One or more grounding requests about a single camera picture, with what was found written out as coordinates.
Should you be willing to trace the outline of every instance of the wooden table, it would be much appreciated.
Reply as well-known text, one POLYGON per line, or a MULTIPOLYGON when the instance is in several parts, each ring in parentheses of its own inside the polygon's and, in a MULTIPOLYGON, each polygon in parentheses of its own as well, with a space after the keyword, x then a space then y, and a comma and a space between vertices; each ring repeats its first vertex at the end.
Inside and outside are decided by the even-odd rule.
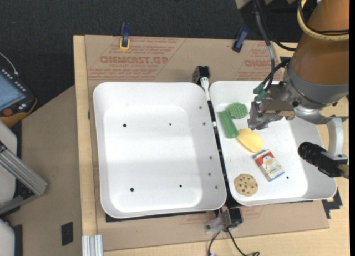
MULTIPOLYGON (((77 100, 78 147, 80 171, 80 198, 82 208, 82 233, 93 236, 97 234, 95 216, 95 198, 93 183, 91 133, 88 120, 88 87, 84 36, 74 36, 75 88, 77 100)), ((277 49, 279 56, 289 56, 289 52, 277 49)), ((325 115, 348 114, 348 100, 343 98, 336 107, 328 107, 325 115)), ((344 123, 344 154, 348 152, 348 121, 344 123)), ((328 144, 326 127, 319 127, 324 144, 328 144)), ((343 206, 331 211, 330 229, 283 233, 259 237, 238 238, 237 244, 244 253, 260 251, 261 255, 349 255, 349 182, 337 178, 343 206)), ((105 256, 114 255, 206 255, 208 242, 165 245, 159 247, 117 250, 105 252, 105 256)), ((217 240, 213 251, 217 255, 238 255, 232 241, 217 240)))

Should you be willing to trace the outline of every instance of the cardboard sheet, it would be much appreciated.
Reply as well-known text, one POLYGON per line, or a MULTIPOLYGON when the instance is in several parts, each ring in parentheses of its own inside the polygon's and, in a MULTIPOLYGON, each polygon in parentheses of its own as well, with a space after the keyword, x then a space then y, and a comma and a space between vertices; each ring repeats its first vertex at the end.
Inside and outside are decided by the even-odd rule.
MULTIPOLYGON (((210 83, 222 80, 264 79, 271 64, 263 41, 244 41, 242 51, 231 49, 234 40, 130 37, 130 49, 119 49, 119 37, 85 36, 90 101, 90 123, 98 233, 104 250, 147 247, 210 240, 204 223, 214 212, 106 222, 100 203, 94 88, 105 81, 188 81, 196 66, 209 66, 210 83)), ((283 56, 292 56, 286 52, 283 56)), ((275 75, 275 80, 282 72, 275 75)), ((241 207, 244 222, 236 237, 328 228, 321 201, 241 207)))
POLYGON ((80 255, 77 138, 74 87, 22 121, 22 161, 48 183, 43 196, 6 217, 11 226, 22 225, 25 256, 80 255), (68 223, 73 241, 62 245, 62 226, 68 223))

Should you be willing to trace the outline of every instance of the small box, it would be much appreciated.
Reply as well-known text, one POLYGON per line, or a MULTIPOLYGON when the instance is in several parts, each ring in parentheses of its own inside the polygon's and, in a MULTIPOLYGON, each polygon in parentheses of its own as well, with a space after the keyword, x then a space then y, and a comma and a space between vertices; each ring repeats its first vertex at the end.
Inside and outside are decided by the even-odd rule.
POLYGON ((263 150, 254 155, 253 158, 268 181, 284 174, 281 165, 270 150, 263 150))

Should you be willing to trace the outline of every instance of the black cable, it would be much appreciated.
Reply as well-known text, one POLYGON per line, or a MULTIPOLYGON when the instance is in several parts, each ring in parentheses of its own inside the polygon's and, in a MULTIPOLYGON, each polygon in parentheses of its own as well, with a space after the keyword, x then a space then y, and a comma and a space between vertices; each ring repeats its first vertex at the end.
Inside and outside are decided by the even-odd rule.
MULTIPOLYGON (((235 247, 237 248, 237 250, 239 251, 239 253, 242 254, 243 256, 247 256, 247 255, 245 255, 245 254, 239 249, 238 245, 235 243, 234 237, 233 237, 233 235, 231 234, 231 232, 229 231, 229 227, 227 227, 226 230, 227 230, 227 232, 228 232, 230 238, 232 239, 234 246, 235 246, 235 247)), ((259 255, 260 255, 260 252, 257 251, 257 252, 255 252, 255 253, 253 253, 252 256, 259 256, 259 255)))
MULTIPOLYGON (((275 72, 277 72, 280 68, 285 67, 291 59, 287 59, 285 61, 282 61, 275 67, 275 72)), ((266 84, 266 82, 270 79, 271 73, 264 79, 263 84, 266 84)))
POLYGON ((261 7, 260 1, 259 0, 254 0, 254 1, 256 2, 257 7, 258 7, 258 9, 260 11, 261 19, 262 19, 263 24, 265 26, 265 31, 268 34, 268 36, 271 38, 271 40, 273 40, 275 42, 275 44, 277 44, 279 47, 281 47, 283 49, 286 49, 288 51, 294 52, 296 50, 295 48, 291 48, 291 47, 285 46, 284 44, 280 43, 280 41, 277 40, 275 38, 275 36, 270 32, 270 29, 269 29, 268 24, 267 24, 266 16, 265 16, 263 8, 261 7))
MULTIPOLYGON (((271 46, 271 42, 268 39, 266 31, 265 31, 265 29, 264 29, 264 27, 262 25, 260 12, 258 11, 258 8, 257 8, 257 0, 253 1, 253 7, 254 7, 254 12, 255 12, 255 19, 256 19, 257 27, 259 29, 259 32, 261 33, 262 38, 264 39, 264 41, 265 41, 265 43, 267 45, 267 48, 269 48, 269 46, 271 46)), ((273 76, 274 76, 274 73, 275 73, 275 59, 274 59, 274 57, 270 57, 270 60, 271 60, 271 73, 270 73, 270 77, 268 79, 268 84, 267 84, 267 86, 264 89, 265 91, 268 91, 268 89, 271 87, 271 83, 273 81, 273 76)))
POLYGON ((208 249, 208 251, 207 251, 207 256, 210 256, 210 255, 211 255, 211 246, 212 246, 212 243, 213 243, 213 241, 216 239, 216 237, 217 237, 220 233, 221 233, 221 230, 220 230, 219 232, 217 232, 217 233, 215 234, 215 236, 213 236, 213 238, 212 238, 212 240, 211 240, 211 242, 210 242, 210 245, 209 245, 209 249, 208 249))
MULTIPOLYGON (((213 238, 212 238, 212 240, 211 240, 211 242, 210 242, 208 251, 207 251, 207 253, 208 253, 207 256, 210 256, 210 255, 211 255, 211 246, 212 246, 212 243, 213 243, 213 241, 216 239, 216 237, 221 233, 221 231, 227 232, 227 233, 229 234, 230 238, 231 238, 232 241, 233 241, 234 246, 237 248, 237 250, 239 251, 239 253, 242 254, 242 256, 247 256, 247 255, 245 255, 245 254, 239 249, 238 245, 236 244, 236 242, 235 242, 235 240, 234 240, 233 235, 232 235, 231 232, 229 231, 229 227, 227 227, 226 229, 220 230, 219 232, 217 232, 217 233, 213 236, 213 238)), ((254 252, 252 256, 259 256, 259 255, 260 255, 260 252, 254 252)))
POLYGON ((273 81, 273 76, 275 74, 275 60, 271 60, 271 73, 270 73, 270 79, 268 80, 267 86, 264 88, 265 91, 268 91, 269 88, 271 87, 272 81, 273 81))

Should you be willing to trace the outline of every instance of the screen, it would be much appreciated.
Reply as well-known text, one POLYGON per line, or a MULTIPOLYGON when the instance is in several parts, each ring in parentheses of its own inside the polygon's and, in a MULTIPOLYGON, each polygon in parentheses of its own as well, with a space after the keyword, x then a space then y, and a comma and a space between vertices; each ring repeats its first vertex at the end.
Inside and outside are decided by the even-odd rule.
POLYGON ((0 75, 0 110, 26 97, 20 90, 0 75))

